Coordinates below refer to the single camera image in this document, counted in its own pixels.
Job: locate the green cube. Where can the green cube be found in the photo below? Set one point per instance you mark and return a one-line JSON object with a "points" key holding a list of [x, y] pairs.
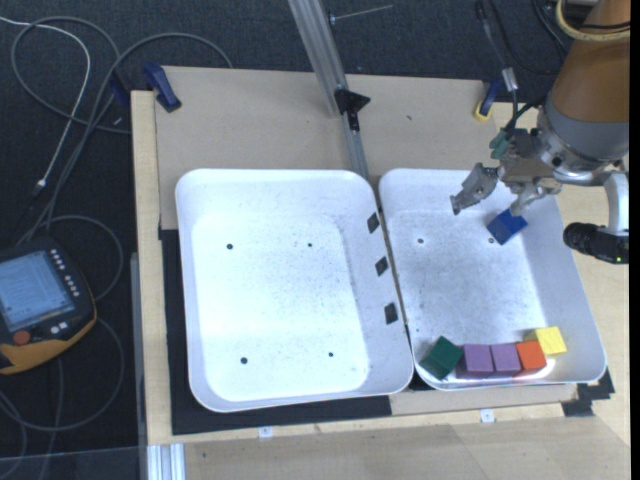
{"points": [[440, 358]]}

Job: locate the brown cardboard board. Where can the brown cardboard board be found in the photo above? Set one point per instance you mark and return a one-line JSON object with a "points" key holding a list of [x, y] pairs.
{"points": [[260, 128]]}

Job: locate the orange cube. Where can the orange cube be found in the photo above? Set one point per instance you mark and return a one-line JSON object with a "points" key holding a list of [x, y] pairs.
{"points": [[531, 355]]}

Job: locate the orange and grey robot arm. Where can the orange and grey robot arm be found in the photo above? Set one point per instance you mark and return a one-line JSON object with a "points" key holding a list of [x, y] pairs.
{"points": [[595, 83]]}

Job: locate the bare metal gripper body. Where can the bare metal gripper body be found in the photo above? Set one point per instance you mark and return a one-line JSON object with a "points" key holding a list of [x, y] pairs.
{"points": [[527, 165]]}

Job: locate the purple cube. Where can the purple cube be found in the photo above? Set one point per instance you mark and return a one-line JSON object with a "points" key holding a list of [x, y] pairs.
{"points": [[477, 358], [506, 358]]}

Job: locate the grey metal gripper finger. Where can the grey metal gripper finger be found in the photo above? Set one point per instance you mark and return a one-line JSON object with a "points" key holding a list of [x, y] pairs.
{"points": [[475, 188], [528, 200]]}

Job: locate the black cylinder on white bracket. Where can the black cylinder on white bracket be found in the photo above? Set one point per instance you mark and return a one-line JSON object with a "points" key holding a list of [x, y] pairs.
{"points": [[595, 240]]}

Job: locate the yellow cube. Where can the yellow cube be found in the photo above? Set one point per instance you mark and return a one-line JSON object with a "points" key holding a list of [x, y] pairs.
{"points": [[551, 340]]}

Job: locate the blue cube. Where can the blue cube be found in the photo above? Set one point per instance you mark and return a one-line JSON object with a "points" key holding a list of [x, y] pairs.
{"points": [[505, 228]]}

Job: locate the white plastic tray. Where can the white plastic tray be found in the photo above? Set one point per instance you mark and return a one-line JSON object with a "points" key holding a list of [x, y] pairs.
{"points": [[470, 293], [280, 293]]}

